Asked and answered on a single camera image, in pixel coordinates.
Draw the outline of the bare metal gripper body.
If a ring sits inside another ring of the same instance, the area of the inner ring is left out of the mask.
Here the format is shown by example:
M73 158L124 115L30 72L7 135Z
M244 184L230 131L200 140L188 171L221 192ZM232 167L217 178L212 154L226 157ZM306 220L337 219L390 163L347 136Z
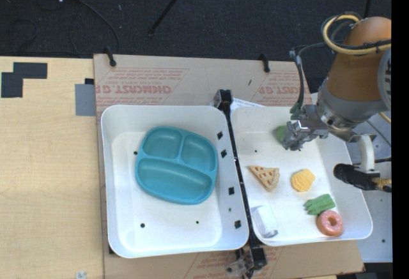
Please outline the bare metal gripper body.
M352 139L356 136L353 130L356 123L342 118L326 105L304 105L298 120L310 126L310 139L325 139L330 133L340 139Z

